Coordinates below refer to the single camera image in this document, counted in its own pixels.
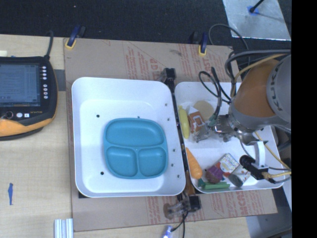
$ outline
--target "blue plate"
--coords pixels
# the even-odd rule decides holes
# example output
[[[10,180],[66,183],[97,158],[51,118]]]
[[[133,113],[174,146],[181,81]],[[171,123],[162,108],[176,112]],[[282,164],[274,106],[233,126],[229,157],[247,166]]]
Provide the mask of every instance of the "blue plate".
[[[108,169],[117,177],[155,178],[167,168],[166,136],[152,120],[114,119],[105,128],[104,154]]]

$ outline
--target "black cable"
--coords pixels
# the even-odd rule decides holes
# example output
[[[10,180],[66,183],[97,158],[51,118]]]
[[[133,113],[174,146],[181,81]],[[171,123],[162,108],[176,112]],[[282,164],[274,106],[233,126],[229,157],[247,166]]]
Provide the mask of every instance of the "black cable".
[[[218,95],[218,103],[217,103],[217,107],[215,110],[215,119],[216,119],[219,115],[220,107],[222,105],[222,97],[221,97],[221,89],[220,89],[221,86],[220,86],[220,82],[219,82],[219,79],[217,77],[216,70],[214,67],[211,67],[211,73],[212,73],[213,78],[215,80],[215,87],[216,87],[217,95]]]
[[[44,57],[49,60],[50,59],[50,53],[51,53],[52,45],[53,45],[54,33],[53,33],[52,30],[50,30],[50,31],[48,31],[45,34],[45,36],[47,36],[47,35],[50,35],[50,43],[49,43],[48,51],[46,52],[46,55]]]
[[[291,176],[289,176],[288,178],[283,179],[283,180],[274,180],[274,179],[270,178],[270,179],[268,179],[268,181],[273,183],[273,184],[277,184],[277,183],[282,183],[282,182],[288,181],[290,179],[291,179]]]
[[[199,80],[200,80],[200,82],[202,83],[202,85],[212,94],[212,95],[214,95],[215,97],[219,97],[219,94],[215,94],[212,90],[210,90],[209,88],[208,88],[208,86],[204,83],[204,81],[202,80],[202,77],[201,77],[201,74],[204,74],[204,75],[206,75],[211,81],[212,81],[212,83],[215,85],[215,88],[216,88],[216,90],[218,89],[218,86],[217,86],[217,83],[216,83],[216,81],[212,78],[212,76],[208,73],[208,72],[206,72],[206,71],[200,71],[199,73],[198,73],[198,78],[199,78]],[[224,99],[222,99],[222,101],[224,101],[225,103],[228,103],[228,104],[230,104],[230,101],[227,101],[227,100],[224,100]]]
[[[248,56],[253,56],[253,55],[262,55],[262,54],[282,54],[282,53],[290,53],[291,50],[290,49],[283,49],[283,50],[252,50],[252,51],[244,51],[244,52],[240,52],[238,54],[235,54],[233,56],[231,56],[230,58],[228,58],[226,60],[226,62],[224,63],[224,67],[225,69],[227,69],[227,66],[229,63],[231,63],[234,60],[237,60],[238,58],[241,57],[248,57]]]
[[[172,228],[171,232],[174,232],[176,229],[178,229],[183,224],[184,225],[183,237],[185,236],[185,219],[186,219],[187,215],[188,215],[188,211],[185,214],[183,214],[183,220],[181,221],[181,223],[179,223],[179,225],[176,228]]]
[[[245,51],[246,51],[246,50],[232,51],[232,52],[229,54],[228,59],[231,58],[234,54],[238,54],[238,53],[245,52]],[[250,65],[250,63],[251,63],[251,58],[250,58],[250,57],[248,57],[248,61],[247,61],[246,63],[247,63],[248,65]],[[228,66],[225,66],[224,69],[225,69],[224,71],[226,72],[226,74],[230,77],[231,81],[234,81],[234,75],[233,75],[231,63],[228,63]]]
[[[211,67],[211,72],[212,72],[212,75],[213,75],[213,77],[214,77],[216,83],[218,84],[218,86],[219,86],[221,92],[222,92],[222,93],[224,94],[224,96],[228,99],[228,102],[227,102],[227,103],[230,104],[230,103],[231,103],[231,98],[226,94],[226,92],[225,92],[224,89],[222,88],[222,86],[221,86],[221,84],[220,84],[220,80],[219,80],[219,78],[218,78],[218,76],[217,76],[217,73],[216,73],[216,70],[215,70],[214,67]]]
[[[216,88],[216,91],[217,91],[217,95],[216,95],[212,90],[210,90],[210,89],[204,84],[204,82],[203,82],[203,80],[202,80],[202,78],[201,78],[201,74],[207,75],[207,76],[209,77],[209,79],[213,82],[213,84],[214,84],[214,86],[215,86],[215,88]],[[219,90],[219,88],[218,88],[218,86],[217,86],[217,83],[216,83],[215,80],[210,76],[209,73],[207,73],[207,72],[205,72],[205,71],[200,71],[199,74],[198,74],[198,77],[199,77],[201,83],[203,84],[203,86],[204,86],[210,93],[212,93],[214,96],[217,97],[217,100],[218,100],[218,102],[217,102],[217,107],[216,107],[214,113],[212,114],[212,116],[209,118],[210,121],[216,120],[217,117],[218,117],[218,115],[219,115],[220,106],[221,106],[221,101],[222,101],[222,99],[221,99],[221,92],[220,92],[220,90]]]
[[[247,50],[249,49],[248,44],[247,44],[246,41],[243,39],[243,37],[241,36],[241,34],[239,34],[239,33],[238,33],[235,29],[233,29],[232,27],[230,27],[230,26],[228,26],[228,25],[225,25],[225,24],[216,24],[216,25],[213,25],[211,28],[209,28],[208,38],[209,38],[209,41],[210,41],[210,43],[211,43],[212,45],[214,45],[214,44],[213,44],[213,42],[212,42],[212,40],[211,40],[210,32],[211,32],[211,30],[212,30],[213,28],[215,28],[216,26],[227,27],[227,28],[229,28],[230,30],[232,30],[233,32],[235,32],[235,33],[241,38],[241,40],[242,40],[244,46],[246,47],[246,49],[247,49]]]
[[[250,153],[247,151],[247,149],[244,147],[242,141],[240,140],[240,145],[242,146],[242,149],[244,150],[244,152],[251,158],[253,158]],[[281,171],[291,171],[291,169],[280,169],[280,168],[273,168],[273,167],[269,167],[269,169],[272,170],[281,170]]]
[[[257,62],[257,61],[263,60],[263,59],[268,58],[268,57],[270,57],[270,56],[271,56],[271,55],[252,59],[252,60],[251,60],[251,63],[255,63],[255,62]],[[246,65],[246,64],[248,64],[248,62],[242,62],[242,63],[239,63],[238,66],[241,67],[241,66]]]

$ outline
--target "orange carrot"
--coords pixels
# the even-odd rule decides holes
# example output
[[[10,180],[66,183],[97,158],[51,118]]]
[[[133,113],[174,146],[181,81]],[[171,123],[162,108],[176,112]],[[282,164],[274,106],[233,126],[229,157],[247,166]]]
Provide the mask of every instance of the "orange carrot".
[[[186,153],[191,177],[195,179],[200,179],[203,176],[202,168],[200,167],[198,161],[187,147]]]

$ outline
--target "dark floor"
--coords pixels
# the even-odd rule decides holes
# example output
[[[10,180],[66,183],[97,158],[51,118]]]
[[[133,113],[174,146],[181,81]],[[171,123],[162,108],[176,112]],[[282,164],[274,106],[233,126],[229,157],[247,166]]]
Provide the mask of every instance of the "dark floor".
[[[292,33],[292,0],[278,0]],[[198,31],[228,24],[222,0],[0,0],[0,34],[70,36],[75,25],[86,27],[84,38],[188,43]],[[244,48],[230,30],[213,32],[216,45]],[[250,49],[290,48],[290,41],[247,39]]]

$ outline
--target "cardboard box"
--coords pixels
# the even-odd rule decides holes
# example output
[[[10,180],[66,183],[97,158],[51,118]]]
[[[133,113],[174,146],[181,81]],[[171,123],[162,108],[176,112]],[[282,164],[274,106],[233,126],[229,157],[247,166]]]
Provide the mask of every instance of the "cardboard box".
[[[80,77],[108,77],[158,80],[164,68],[175,68],[176,81],[199,81],[201,70],[215,67],[222,82],[228,82],[223,65],[232,52],[226,46],[207,46],[204,57],[199,45],[77,39],[72,50],[64,48],[68,137],[71,170],[71,196],[74,230],[123,228],[179,223],[164,216],[164,204],[177,203],[172,197],[86,198],[77,190],[74,172],[71,86]],[[238,68],[232,64],[236,74]],[[186,221],[234,218],[276,213],[271,189],[199,194],[202,208]]]

